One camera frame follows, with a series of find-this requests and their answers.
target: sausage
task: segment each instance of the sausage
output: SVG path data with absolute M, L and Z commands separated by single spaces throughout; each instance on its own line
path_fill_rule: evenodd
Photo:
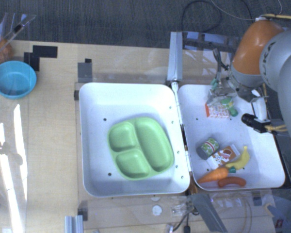
M 240 186 L 245 186 L 246 185 L 246 180 L 244 180 L 243 178 L 239 178 L 239 177 L 227 177 L 224 179 L 221 179 L 218 181 L 218 185 L 219 187 L 223 187 L 226 186 L 228 184 L 237 184 Z

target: transparent plastic object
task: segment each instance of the transparent plastic object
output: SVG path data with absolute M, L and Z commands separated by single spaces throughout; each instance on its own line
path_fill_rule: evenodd
M 24 52 L 30 52 L 28 25 L 34 18 L 0 12 L 0 63 L 24 61 Z M 16 40 L 20 33 L 27 41 Z M 28 128 L 29 96 L 9 100 L 0 95 L 0 232 L 26 230 Z

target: wooden table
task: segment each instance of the wooden table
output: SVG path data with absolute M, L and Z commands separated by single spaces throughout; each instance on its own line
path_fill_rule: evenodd
M 21 59 L 24 52 L 31 52 L 33 45 L 56 46 L 58 56 L 40 58 L 37 84 L 27 97 L 7 100 L 0 96 L 0 120 L 6 121 L 6 136 L 14 134 L 11 123 L 13 111 L 18 104 L 20 106 L 28 164 L 28 190 L 27 202 L 20 202 L 19 209 L 26 232 L 64 232 L 65 216 L 76 216 L 82 202 L 80 198 L 88 201 L 89 207 L 92 206 L 97 212 L 94 220 L 84 222 L 86 233 L 98 228 L 101 233 L 164 232 L 167 223 L 175 225 L 179 222 L 181 217 L 173 216 L 171 207 L 177 205 L 182 197 L 162 196 L 158 201 L 153 197 L 101 200 L 84 193 L 81 163 L 78 161 L 79 129 L 76 127 L 74 101 L 77 66 L 85 58 L 92 59 L 94 82 L 146 83 L 152 80 L 154 83 L 163 83 L 169 50 L 13 41 L 15 58 Z M 184 79 L 188 83 L 208 84 L 216 71 L 216 63 L 210 60 L 212 52 L 187 50 L 183 56 Z M 225 61 L 227 54 L 222 54 L 222 59 Z M 2 190 L 4 185 L 0 175 Z M 269 193 L 262 192 L 266 198 L 270 196 Z M 217 204 L 217 211 L 226 228 L 229 232 L 238 232 L 244 227 L 246 232 L 250 224 L 251 232 L 259 232 L 263 225 L 265 232 L 275 232 L 272 218 L 263 206 L 253 206 L 248 194 L 239 197 L 240 206 L 237 208 L 220 207 Z M 2 229 L 10 228 L 6 194 L 0 195 L 0 204 L 1 233 Z M 156 204 L 163 208 L 160 216 L 152 214 L 152 207 Z M 200 216 L 192 216 L 190 226 L 193 233 L 209 232 Z

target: banana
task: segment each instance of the banana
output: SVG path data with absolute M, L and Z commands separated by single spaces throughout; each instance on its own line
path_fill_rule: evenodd
M 249 161 L 250 155 L 247 151 L 247 146 L 244 146 L 241 156 L 234 162 L 229 162 L 225 166 L 227 168 L 235 167 L 236 170 L 243 168 Z

